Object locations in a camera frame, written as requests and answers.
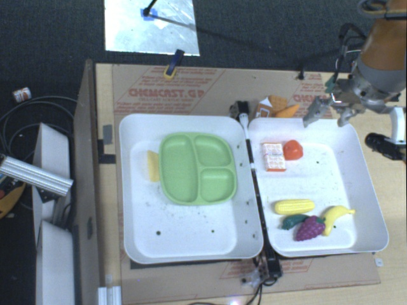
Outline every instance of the black floor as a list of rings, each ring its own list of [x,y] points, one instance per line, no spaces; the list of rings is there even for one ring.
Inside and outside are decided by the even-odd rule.
[[[340,26],[352,22],[367,33],[372,24],[357,13],[358,1],[193,0],[201,56],[184,57],[183,65],[333,71]],[[163,55],[106,52],[104,0],[0,0],[0,117],[15,106],[11,92],[17,88],[28,86],[33,97],[76,98],[88,58],[127,64],[169,61]],[[69,102],[63,104],[74,110]],[[14,114],[6,136],[39,121],[71,129],[53,107],[32,105]],[[13,144],[18,158],[35,144],[35,130],[22,133]],[[31,204],[28,191],[22,201]],[[12,212],[13,218],[0,220],[0,304],[30,305],[35,303],[32,214],[21,203]]]

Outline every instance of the yellow sponge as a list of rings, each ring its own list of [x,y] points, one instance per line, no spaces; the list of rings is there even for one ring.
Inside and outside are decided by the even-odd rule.
[[[158,169],[158,154],[154,151],[147,150],[148,177],[151,182],[160,180],[160,170]]]

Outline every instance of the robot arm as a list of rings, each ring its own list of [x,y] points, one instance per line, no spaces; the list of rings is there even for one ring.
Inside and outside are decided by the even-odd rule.
[[[391,159],[405,160],[405,109],[389,107],[386,103],[398,101],[401,91],[406,88],[407,0],[388,0],[386,3],[363,0],[358,7],[361,13],[376,20],[352,72],[348,79],[338,80],[338,71],[335,72],[326,83],[329,98],[317,97],[308,108],[303,123],[307,127],[323,117],[330,107],[340,114],[338,126],[348,124],[351,117],[363,113],[366,109],[379,114],[390,114],[392,137],[374,133],[366,138],[366,144]],[[346,52],[346,45],[342,45],[342,58]]]

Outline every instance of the white tray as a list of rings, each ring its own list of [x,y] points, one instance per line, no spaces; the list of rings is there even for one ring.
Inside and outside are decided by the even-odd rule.
[[[218,135],[229,143],[237,171],[235,196],[218,205],[171,202],[148,179],[147,150],[175,132]],[[219,116],[131,114],[120,123],[124,244],[142,264],[248,259],[263,248],[256,195],[242,127]]]
[[[249,125],[254,164],[265,213],[268,237],[276,252],[286,257],[376,252],[384,249],[389,234],[373,189],[359,139],[351,125],[339,128],[336,120],[322,119],[304,128],[301,119],[258,118]],[[267,172],[261,143],[295,139],[304,156],[286,161],[285,172]],[[273,211],[278,200],[311,199],[322,215],[330,206],[356,209],[337,220],[328,236],[294,241],[295,229],[281,229],[283,216]]]

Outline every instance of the dark green vegetable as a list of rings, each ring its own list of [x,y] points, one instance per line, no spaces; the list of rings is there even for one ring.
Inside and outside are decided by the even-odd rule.
[[[295,225],[299,224],[300,222],[305,221],[305,219],[309,218],[308,215],[304,215],[302,213],[298,214],[298,215],[291,215],[286,217],[283,221],[282,221],[282,229],[286,229],[289,230],[291,228],[293,228]]]

